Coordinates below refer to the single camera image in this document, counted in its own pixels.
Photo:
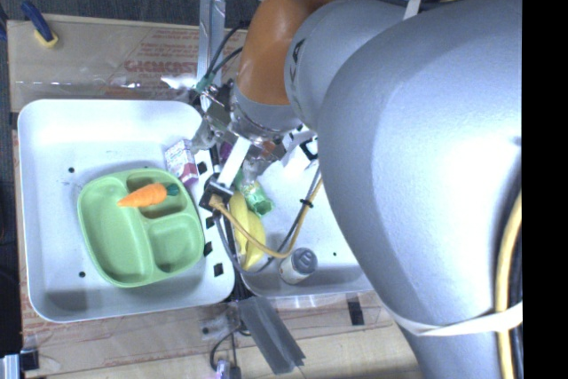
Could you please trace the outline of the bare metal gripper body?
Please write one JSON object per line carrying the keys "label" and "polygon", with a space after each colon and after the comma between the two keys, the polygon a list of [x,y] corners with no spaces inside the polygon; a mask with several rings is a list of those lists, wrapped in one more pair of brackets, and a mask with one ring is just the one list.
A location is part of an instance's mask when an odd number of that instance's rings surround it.
{"label": "bare metal gripper body", "polygon": [[281,116],[286,110],[247,98],[234,81],[222,87],[212,86],[204,94],[211,102],[204,119],[221,142],[235,146],[238,139],[248,141],[248,159],[283,158],[286,130]]}

